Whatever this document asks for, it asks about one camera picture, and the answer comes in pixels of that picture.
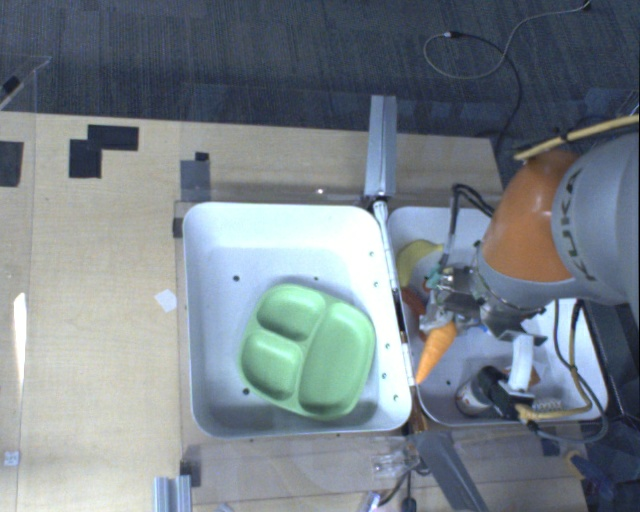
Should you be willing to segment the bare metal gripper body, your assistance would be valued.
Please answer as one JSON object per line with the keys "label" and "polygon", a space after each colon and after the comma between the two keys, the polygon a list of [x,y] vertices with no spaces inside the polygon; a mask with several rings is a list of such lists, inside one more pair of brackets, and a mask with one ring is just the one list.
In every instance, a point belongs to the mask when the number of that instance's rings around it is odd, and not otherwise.
{"label": "bare metal gripper body", "polygon": [[445,268],[434,292],[434,299],[447,312],[479,319],[481,326],[500,341],[513,342],[518,335],[526,334],[522,323],[545,312],[544,306],[516,306],[499,298],[470,266]]}

